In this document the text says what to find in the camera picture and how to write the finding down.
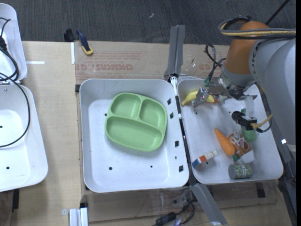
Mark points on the green printed can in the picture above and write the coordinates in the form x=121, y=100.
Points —
x=241, y=171

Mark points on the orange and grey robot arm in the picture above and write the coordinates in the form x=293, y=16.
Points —
x=270, y=79

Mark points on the green plastic cup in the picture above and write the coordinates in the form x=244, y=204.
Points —
x=249, y=135

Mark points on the white plastic tray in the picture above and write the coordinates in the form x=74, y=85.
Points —
x=204, y=131
x=131, y=168
x=18, y=149
x=11, y=43

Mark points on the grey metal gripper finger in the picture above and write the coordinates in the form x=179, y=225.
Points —
x=222, y=99
x=201, y=96

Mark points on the black cylinder on white bracket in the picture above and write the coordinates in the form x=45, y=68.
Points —
x=244, y=120

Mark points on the brown cardboard board, red print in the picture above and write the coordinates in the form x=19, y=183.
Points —
x=117, y=62

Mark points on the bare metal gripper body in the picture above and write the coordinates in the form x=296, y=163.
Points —
x=219, y=88

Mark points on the yellow banana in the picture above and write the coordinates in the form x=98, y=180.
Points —
x=188, y=98

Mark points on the green divided plate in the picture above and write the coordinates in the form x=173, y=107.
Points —
x=134, y=128

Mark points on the white orange blue small box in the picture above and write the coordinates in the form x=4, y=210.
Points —
x=203, y=159

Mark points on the orange carrot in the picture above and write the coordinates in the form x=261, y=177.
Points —
x=224, y=141

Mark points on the orange and white printed carton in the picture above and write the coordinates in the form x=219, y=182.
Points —
x=241, y=145

